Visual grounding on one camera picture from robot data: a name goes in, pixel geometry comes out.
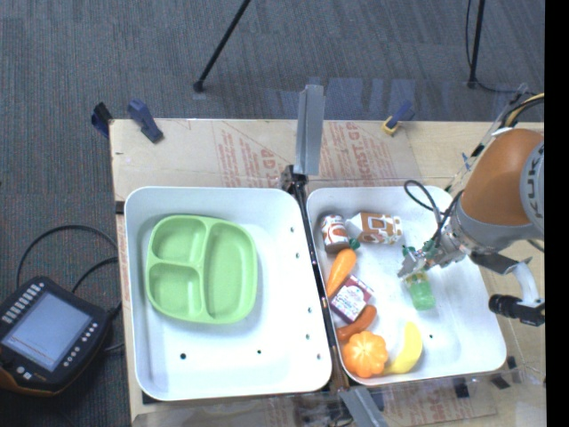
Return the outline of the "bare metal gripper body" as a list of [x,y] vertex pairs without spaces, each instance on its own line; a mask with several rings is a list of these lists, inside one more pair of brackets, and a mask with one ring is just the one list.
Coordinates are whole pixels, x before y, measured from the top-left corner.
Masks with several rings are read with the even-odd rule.
[[454,262],[460,262],[472,252],[472,238],[461,230],[445,227],[437,231],[434,237],[425,243],[425,255],[434,257],[441,268]]

